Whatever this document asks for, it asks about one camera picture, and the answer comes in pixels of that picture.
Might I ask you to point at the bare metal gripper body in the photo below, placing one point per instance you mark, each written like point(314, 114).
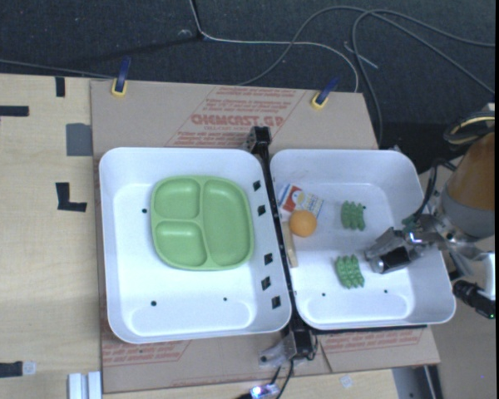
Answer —
point(430, 233)

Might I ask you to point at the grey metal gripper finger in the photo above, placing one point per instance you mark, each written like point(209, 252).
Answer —
point(383, 243)
point(395, 264)

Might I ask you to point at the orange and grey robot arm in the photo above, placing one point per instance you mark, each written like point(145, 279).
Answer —
point(474, 181)

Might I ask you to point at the green toy pea pods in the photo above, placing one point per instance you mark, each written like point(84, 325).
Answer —
point(349, 272)
point(352, 215)

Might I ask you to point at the white plastic tray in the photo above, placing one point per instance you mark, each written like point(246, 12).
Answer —
point(191, 306)
point(382, 306)

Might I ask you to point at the orange toy fruit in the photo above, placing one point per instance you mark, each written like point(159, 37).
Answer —
point(303, 223)

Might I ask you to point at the white carton red blue print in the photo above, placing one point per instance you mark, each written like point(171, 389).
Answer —
point(303, 200)

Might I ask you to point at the tan toy bread slice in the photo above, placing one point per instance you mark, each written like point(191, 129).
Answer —
point(290, 247)

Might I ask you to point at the green divided plate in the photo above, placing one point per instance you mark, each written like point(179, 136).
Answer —
point(224, 223)

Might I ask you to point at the brown cardboard board red print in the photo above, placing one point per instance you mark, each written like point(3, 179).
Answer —
point(158, 114)

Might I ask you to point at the black cylinder on white bracket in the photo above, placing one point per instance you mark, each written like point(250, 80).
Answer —
point(478, 293)

